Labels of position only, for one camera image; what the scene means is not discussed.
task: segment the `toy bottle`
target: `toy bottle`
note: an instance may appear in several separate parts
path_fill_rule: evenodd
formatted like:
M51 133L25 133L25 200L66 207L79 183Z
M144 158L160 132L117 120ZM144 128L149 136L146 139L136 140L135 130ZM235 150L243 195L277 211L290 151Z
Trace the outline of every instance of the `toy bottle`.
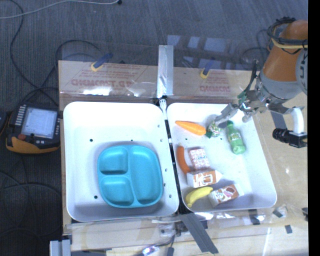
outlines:
M246 146L244 145L239 130L234 127L234 123L230 120L227 121L227 138L233 153L239 155L246 151Z

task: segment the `yellow banana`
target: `yellow banana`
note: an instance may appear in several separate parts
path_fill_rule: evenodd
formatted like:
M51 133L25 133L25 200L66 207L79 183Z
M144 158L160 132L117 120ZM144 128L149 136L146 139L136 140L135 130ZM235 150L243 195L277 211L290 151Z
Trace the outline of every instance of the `yellow banana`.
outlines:
M210 192L213 190L210 186L203 186L199 187L197 189L192 190L185 196L185 202L187 206L190 208L200 198L203 198L210 194Z

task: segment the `blue divided plate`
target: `blue divided plate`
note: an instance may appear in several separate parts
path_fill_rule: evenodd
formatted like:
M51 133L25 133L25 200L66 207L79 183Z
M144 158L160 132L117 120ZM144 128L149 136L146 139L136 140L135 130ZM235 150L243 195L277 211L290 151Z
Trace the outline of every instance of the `blue divided plate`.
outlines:
M163 194L163 179L158 157L140 145L106 148L98 157L98 183L101 196L118 208L147 207Z

